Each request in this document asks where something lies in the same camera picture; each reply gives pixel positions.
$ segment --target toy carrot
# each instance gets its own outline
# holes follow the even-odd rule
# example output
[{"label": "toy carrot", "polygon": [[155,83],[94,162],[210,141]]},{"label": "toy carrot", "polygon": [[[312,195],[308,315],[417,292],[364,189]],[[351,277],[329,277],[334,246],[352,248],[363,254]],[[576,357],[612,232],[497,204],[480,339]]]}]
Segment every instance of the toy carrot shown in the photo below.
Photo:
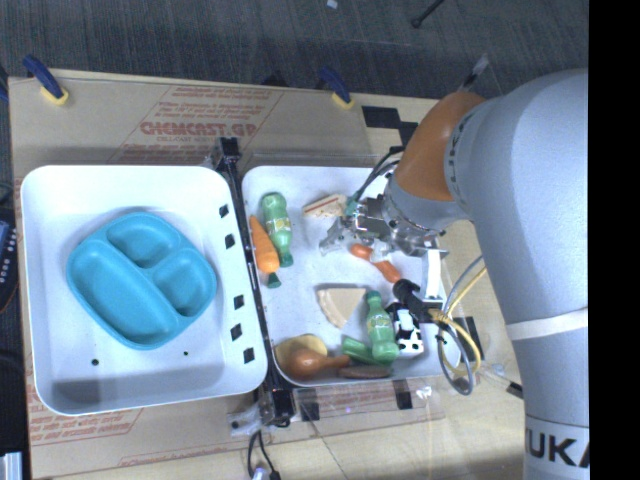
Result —
[{"label": "toy carrot", "polygon": [[371,253],[373,252],[373,249],[371,249],[371,247],[356,243],[351,246],[350,251],[354,256],[362,258],[363,260],[367,260],[368,262],[373,264],[382,273],[384,278],[390,283],[395,283],[402,279],[400,272],[398,272],[398,269],[394,267],[390,261],[383,260],[377,261],[375,263],[371,261]]},{"label": "toy carrot", "polygon": [[249,217],[249,226],[251,227],[251,240],[255,248],[256,265],[261,272],[268,275],[267,286],[277,288],[282,284],[276,275],[280,268],[278,251],[255,215]]}]

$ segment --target white tray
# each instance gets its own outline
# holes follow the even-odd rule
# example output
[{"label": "white tray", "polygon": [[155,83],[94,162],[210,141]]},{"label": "white tray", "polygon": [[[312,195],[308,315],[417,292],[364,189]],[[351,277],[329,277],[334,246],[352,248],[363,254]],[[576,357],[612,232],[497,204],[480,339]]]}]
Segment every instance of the white tray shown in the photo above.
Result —
[{"label": "white tray", "polygon": [[[267,359],[229,187],[204,167],[46,166],[21,187],[35,386],[80,415],[252,391]],[[213,266],[218,292],[184,332],[135,350],[102,329],[65,277],[75,246],[132,211],[157,214]],[[227,248],[232,240],[235,245]]]},{"label": "white tray", "polygon": [[[377,290],[382,295],[383,305],[395,300],[392,285],[382,274],[366,261],[355,258],[348,252],[353,242],[347,241],[343,250],[322,256],[318,249],[320,240],[326,237],[327,229],[333,224],[331,218],[303,217],[302,208],[322,197],[340,193],[350,196],[367,178],[371,169],[356,167],[309,167],[309,166],[260,166],[251,169],[242,182],[247,218],[254,214],[264,221],[260,200],[267,192],[282,193],[287,200],[287,211],[291,220],[293,241],[291,252],[294,264],[280,268],[278,277],[282,281],[279,288],[270,289],[261,278],[260,291],[264,303],[265,317],[272,346],[301,334],[318,335],[327,345],[330,355],[341,353],[345,336],[369,343],[366,333],[366,302],[361,302],[342,329],[331,324],[316,298],[316,289],[324,287],[358,286],[367,290]],[[386,179],[379,177],[364,193],[364,197],[375,197],[386,185]],[[391,262],[402,276],[420,284],[422,261],[410,258],[401,252],[391,256]],[[441,296],[444,287],[440,282]],[[435,324],[426,325],[427,335],[423,336],[425,352],[414,358],[398,358],[393,363],[392,379],[441,375],[438,361]],[[447,359],[457,364],[459,354],[448,340],[445,346]],[[295,385],[319,386],[348,383],[353,380],[337,377],[334,372],[325,372],[311,381],[290,378],[282,370],[280,373]]]}]

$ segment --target table surface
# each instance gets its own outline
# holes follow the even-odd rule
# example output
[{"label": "table surface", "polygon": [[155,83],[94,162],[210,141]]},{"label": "table surface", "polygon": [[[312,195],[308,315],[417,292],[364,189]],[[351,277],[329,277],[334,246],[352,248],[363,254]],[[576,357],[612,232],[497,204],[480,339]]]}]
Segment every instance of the table surface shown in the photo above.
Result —
[{"label": "table surface", "polygon": [[[32,169],[47,164],[165,163],[169,158],[193,164],[211,149],[213,135],[203,130],[212,120],[217,131],[240,135],[244,170],[252,164],[296,160],[373,165],[389,146],[400,144],[400,135],[398,129],[367,127],[362,107],[395,109],[401,122],[417,123],[436,103],[356,94],[354,108],[347,111],[324,91],[53,73],[71,95],[63,107],[42,98],[36,80],[10,81],[17,186]],[[227,107],[221,113],[223,105]],[[198,125],[203,133],[186,136],[188,142],[171,142],[172,137],[185,138],[176,132],[185,122],[195,123],[190,129]],[[19,199],[16,203],[20,223]],[[441,246],[449,251],[443,269],[448,289],[480,254],[473,226],[465,221],[453,224]],[[248,478],[249,436],[232,435],[227,419],[251,407],[251,394],[80,418],[48,410],[34,388],[29,307],[24,287],[21,290],[35,479]],[[405,411],[394,406],[393,389],[387,384],[374,384],[368,400],[358,390],[320,391],[325,404],[320,420],[263,430],[266,450],[282,478],[521,476],[524,407],[506,391],[504,380],[519,382],[519,373],[488,276],[469,292],[459,312],[474,319],[485,355],[487,375],[480,375],[471,396],[456,393],[442,376],[411,379],[405,387],[414,407]],[[425,392],[431,396],[421,398]],[[346,394],[356,397],[358,409],[351,414],[348,403],[338,402]],[[253,465],[258,464],[266,466],[256,449]]]}]

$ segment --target green bottle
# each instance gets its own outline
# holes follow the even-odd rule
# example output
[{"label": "green bottle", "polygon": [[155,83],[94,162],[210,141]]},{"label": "green bottle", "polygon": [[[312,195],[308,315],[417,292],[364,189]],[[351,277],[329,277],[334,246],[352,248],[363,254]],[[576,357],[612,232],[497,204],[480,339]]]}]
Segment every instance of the green bottle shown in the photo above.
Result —
[{"label": "green bottle", "polygon": [[280,256],[280,266],[290,267],[293,265],[293,256],[289,251],[293,233],[287,213],[287,200],[279,192],[271,192],[262,198],[262,211],[265,228]]},{"label": "green bottle", "polygon": [[371,354],[376,361],[389,365],[400,354],[393,322],[389,313],[382,307],[380,292],[372,290],[367,293],[367,304],[369,304],[367,332],[372,345]]}]

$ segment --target orange sausage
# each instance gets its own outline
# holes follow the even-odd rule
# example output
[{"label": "orange sausage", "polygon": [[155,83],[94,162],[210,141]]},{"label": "orange sausage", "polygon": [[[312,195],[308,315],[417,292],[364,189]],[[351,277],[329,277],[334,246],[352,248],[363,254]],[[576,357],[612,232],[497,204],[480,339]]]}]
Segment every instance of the orange sausage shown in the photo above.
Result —
[{"label": "orange sausage", "polygon": [[374,263],[371,261],[371,253],[373,252],[371,247],[367,247],[362,244],[353,244],[350,251],[351,254],[357,258],[362,258],[363,260],[367,260],[369,263],[373,264],[390,283],[396,283],[402,279],[400,272],[398,272],[398,269],[394,267],[391,262],[384,260]]}]

